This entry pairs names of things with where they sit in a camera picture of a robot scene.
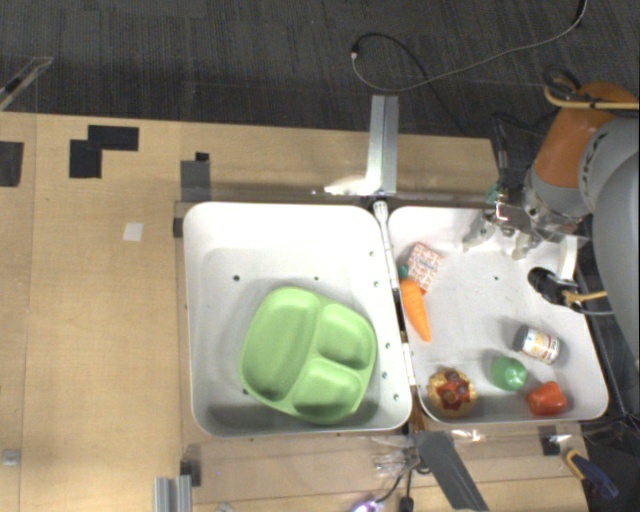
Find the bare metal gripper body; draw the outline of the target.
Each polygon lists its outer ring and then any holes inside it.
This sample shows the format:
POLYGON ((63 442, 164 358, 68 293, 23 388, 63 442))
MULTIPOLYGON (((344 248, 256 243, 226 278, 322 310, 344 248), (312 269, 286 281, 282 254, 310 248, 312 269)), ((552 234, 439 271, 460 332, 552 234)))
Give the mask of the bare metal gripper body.
POLYGON ((500 198, 495 203, 497 223, 532 239, 561 241, 576 234, 576 220, 549 209, 544 203, 524 196, 500 198))

